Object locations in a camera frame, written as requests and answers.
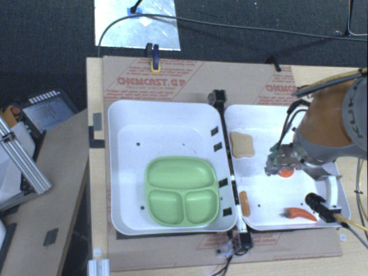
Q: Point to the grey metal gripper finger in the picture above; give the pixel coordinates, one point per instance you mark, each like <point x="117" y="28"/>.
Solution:
<point x="271" y="168"/>

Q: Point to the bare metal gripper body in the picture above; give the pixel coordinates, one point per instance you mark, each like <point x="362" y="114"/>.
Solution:
<point x="289" y="158"/>

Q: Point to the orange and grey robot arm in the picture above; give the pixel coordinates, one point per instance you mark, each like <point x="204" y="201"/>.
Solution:
<point x="325" y="119"/>

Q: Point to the orange round toy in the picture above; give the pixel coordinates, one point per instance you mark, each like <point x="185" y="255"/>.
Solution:
<point x="286" y="173"/>

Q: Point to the white plastic tray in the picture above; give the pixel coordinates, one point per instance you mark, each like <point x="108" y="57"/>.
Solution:
<point x="161" y="137"/>
<point x="267" y="188"/>

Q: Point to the tan toy bread slice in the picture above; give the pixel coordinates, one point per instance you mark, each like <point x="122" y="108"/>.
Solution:
<point x="241" y="145"/>

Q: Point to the thin black and white rod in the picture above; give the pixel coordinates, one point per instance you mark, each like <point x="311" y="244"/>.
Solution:
<point x="229" y="160"/>

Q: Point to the orange toy sausage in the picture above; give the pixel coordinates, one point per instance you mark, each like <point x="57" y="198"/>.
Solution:
<point x="245" y="203"/>

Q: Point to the orange toy carrot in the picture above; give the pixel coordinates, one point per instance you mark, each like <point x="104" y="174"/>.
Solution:
<point x="300" y="213"/>

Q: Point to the green divided plate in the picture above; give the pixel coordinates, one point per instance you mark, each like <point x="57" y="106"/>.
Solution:
<point x="178" y="188"/>

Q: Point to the brown cardboard board red print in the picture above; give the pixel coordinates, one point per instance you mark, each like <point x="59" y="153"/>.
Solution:
<point x="178" y="79"/>

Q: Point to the black cylinder on white bracket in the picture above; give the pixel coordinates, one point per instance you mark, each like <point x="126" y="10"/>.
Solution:
<point x="319" y="206"/>

